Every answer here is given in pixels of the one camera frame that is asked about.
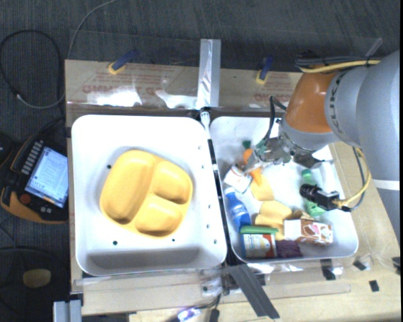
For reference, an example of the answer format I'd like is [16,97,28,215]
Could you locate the white packet with orange print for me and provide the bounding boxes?
[222,165,253,195]

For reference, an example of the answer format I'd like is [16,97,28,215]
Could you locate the dull yellow oval object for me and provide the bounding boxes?
[22,268,52,288]

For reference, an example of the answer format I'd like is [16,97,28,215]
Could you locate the white plastic tray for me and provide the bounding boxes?
[208,115,360,265]
[70,113,228,277]

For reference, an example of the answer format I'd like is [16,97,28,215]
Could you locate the purple grapes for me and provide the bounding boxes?
[275,239,304,259]

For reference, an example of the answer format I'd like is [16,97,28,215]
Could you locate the white can with green lid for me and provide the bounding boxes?
[239,225,280,260]

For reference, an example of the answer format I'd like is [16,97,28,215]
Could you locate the blue bottle with white cap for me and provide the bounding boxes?
[224,186,253,233]

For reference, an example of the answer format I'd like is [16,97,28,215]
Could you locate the yellow divided plate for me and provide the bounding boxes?
[99,149,194,237]

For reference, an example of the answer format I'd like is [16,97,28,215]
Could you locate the black cylinder on white bracket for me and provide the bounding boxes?
[299,148,341,211]

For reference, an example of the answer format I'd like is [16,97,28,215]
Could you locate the yellow cheese slice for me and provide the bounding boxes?
[249,174,276,202]

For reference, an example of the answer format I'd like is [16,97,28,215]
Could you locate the orange carrot with green top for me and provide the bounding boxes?
[242,140,264,184]

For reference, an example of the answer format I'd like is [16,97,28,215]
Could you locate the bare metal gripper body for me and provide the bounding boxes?
[254,137,296,166]

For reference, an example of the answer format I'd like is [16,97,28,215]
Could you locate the brown cardboard board red print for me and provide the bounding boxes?
[64,58,401,316]

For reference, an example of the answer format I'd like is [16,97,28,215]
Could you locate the brown and white carton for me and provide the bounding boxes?
[283,217,334,246]

